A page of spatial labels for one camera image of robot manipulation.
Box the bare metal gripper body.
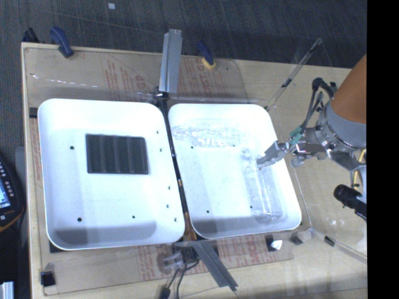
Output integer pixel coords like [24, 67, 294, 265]
[287, 120, 357, 168]

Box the clear plastic bottle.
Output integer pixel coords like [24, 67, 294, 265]
[241, 148, 285, 224]

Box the white plastic tray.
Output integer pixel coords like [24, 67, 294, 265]
[167, 102, 303, 240]
[37, 98, 186, 251]

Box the black ribbed rectangular mat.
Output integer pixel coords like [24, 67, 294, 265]
[85, 133, 150, 176]

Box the brown cardboard board red print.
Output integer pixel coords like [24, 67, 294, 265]
[23, 47, 296, 296]

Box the black cylinder on white bracket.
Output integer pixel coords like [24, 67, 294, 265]
[333, 164, 367, 221]

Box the black block with thin wires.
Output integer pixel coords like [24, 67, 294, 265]
[173, 243, 201, 262]
[151, 91, 170, 105]

